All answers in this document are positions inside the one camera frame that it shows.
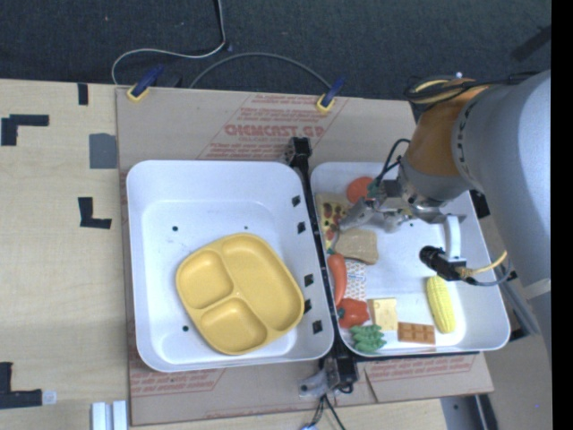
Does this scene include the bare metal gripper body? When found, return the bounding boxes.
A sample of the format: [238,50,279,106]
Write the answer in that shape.
[368,178,467,224]

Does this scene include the orange tomato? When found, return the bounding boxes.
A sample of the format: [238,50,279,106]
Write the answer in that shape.
[346,176,375,205]

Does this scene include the yellow pizza slice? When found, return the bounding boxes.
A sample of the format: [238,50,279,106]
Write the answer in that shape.
[314,192,351,253]

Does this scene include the brown bread slice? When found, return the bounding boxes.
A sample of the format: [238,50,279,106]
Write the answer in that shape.
[334,228,380,266]

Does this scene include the thin black and white rod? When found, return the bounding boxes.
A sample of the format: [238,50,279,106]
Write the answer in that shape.
[296,157,348,398]

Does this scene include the white plastic tray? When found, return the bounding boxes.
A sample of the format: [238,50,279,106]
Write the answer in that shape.
[310,161,512,358]
[125,159,335,373]

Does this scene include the orange carrot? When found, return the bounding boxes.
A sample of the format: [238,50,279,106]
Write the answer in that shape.
[326,249,349,306]

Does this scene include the white packet with orange print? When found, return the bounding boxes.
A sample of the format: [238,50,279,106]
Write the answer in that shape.
[344,259,369,302]

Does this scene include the yellow cheese wedge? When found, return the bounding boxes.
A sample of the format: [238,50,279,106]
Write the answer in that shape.
[366,297,399,332]

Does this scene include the yellow corn cob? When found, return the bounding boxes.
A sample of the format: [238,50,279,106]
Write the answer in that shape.
[425,275,458,335]

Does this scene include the red bell pepper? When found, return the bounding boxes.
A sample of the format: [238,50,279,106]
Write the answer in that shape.
[336,297,372,330]

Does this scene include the orange waffle biscuit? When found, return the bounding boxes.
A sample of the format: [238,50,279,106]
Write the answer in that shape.
[397,321,437,346]

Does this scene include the yellow divided plate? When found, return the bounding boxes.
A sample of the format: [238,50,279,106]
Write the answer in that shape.
[175,232,306,357]

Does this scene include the green pea pods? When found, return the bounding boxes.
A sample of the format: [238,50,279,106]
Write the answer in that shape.
[348,323,388,355]

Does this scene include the brown cardboard board red print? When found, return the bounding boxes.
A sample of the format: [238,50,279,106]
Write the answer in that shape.
[115,86,495,427]

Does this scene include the black cylinder on white bracket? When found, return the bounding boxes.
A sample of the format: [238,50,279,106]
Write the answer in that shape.
[419,215,469,282]

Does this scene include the black block with thin wires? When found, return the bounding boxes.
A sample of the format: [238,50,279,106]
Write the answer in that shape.
[286,136,312,168]
[333,354,360,385]

